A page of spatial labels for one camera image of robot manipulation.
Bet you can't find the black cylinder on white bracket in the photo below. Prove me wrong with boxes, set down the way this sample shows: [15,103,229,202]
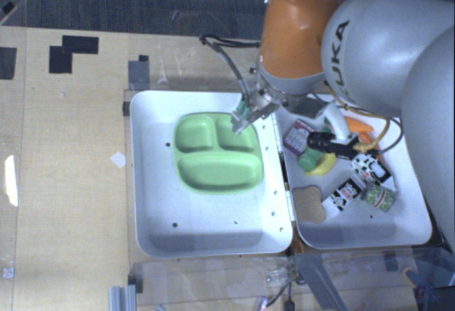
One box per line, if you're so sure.
[306,102,359,159]

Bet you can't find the yellow banana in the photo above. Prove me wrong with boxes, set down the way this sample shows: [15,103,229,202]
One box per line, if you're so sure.
[304,152,338,176]

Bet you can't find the green divided plate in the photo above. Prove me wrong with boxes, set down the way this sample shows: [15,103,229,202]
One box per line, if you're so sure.
[173,112,265,196]

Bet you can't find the green bottle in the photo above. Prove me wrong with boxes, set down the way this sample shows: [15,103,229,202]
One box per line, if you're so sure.
[297,147,323,172]

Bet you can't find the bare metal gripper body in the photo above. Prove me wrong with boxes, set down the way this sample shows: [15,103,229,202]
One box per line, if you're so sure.
[247,87,287,123]

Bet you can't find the thin black and white rod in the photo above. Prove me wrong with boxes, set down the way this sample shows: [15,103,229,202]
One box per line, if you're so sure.
[272,113,296,223]

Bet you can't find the brown biscuit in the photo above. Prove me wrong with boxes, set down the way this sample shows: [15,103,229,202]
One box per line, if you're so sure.
[291,185,327,225]

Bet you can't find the cow print carton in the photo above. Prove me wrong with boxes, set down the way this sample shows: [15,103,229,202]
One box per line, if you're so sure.
[349,152,396,194]
[321,176,368,222]

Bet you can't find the orange carrot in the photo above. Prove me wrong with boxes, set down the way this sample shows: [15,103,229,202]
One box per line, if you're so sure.
[342,116,384,162]

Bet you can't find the white plastic tray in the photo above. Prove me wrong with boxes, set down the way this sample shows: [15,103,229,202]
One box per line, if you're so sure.
[129,90,294,260]
[275,92,434,251]

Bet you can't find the purple packet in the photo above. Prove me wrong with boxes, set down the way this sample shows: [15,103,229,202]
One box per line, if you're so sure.
[282,118,316,157]

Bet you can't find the green and white can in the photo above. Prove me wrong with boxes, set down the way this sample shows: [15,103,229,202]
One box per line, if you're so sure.
[360,182,396,214]

